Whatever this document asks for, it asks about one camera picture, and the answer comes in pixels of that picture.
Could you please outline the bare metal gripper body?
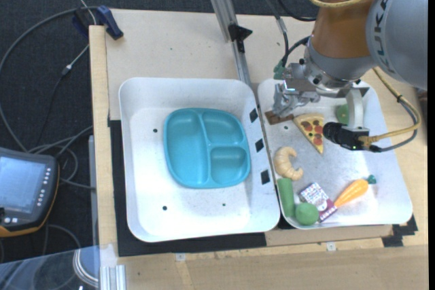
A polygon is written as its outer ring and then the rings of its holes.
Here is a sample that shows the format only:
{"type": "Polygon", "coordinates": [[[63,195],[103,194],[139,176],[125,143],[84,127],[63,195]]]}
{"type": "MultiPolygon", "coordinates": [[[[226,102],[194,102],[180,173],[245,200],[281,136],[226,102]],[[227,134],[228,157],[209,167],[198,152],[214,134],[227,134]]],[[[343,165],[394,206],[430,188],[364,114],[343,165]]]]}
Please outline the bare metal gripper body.
{"type": "Polygon", "coordinates": [[[317,102],[321,96],[345,97],[359,80],[337,79],[309,59],[290,63],[281,74],[279,96],[284,102],[317,102]]]}

